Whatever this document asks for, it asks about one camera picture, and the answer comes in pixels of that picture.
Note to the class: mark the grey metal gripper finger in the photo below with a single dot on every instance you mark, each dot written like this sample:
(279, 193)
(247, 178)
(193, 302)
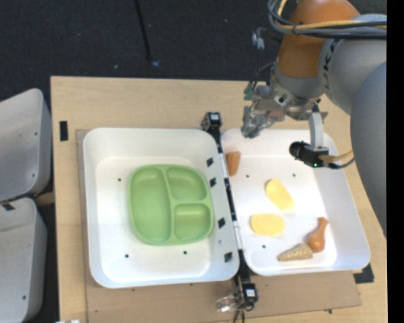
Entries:
(264, 122)
(247, 124)

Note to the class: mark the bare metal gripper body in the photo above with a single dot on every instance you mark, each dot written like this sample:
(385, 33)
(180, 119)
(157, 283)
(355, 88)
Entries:
(278, 103)

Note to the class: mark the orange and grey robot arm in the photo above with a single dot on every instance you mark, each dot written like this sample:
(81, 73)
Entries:
(353, 66)

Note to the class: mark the orange carrot piece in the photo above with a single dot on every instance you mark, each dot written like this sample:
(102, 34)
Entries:
(233, 163)

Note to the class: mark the yellow oval slice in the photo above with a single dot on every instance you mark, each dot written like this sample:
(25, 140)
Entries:
(267, 224)
(279, 194)

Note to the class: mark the thin black and white rod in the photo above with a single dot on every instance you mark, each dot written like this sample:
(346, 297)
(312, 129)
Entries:
(233, 210)

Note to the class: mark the white plastic tray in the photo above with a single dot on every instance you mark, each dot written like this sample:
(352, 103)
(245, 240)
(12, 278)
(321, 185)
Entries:
(107, 214)
(336, 214)

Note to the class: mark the green divided plate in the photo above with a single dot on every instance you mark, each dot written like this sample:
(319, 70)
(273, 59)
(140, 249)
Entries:
(151, 207)

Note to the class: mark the brown chicken drumstick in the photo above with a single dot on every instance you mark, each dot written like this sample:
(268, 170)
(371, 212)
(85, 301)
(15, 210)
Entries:
(316, 239)

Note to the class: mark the beige ice cream cone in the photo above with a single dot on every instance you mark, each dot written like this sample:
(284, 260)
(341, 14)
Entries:
(298, 252)

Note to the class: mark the black cylinder on white bracket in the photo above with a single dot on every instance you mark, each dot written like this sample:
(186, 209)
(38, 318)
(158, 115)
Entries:
(312, 153)

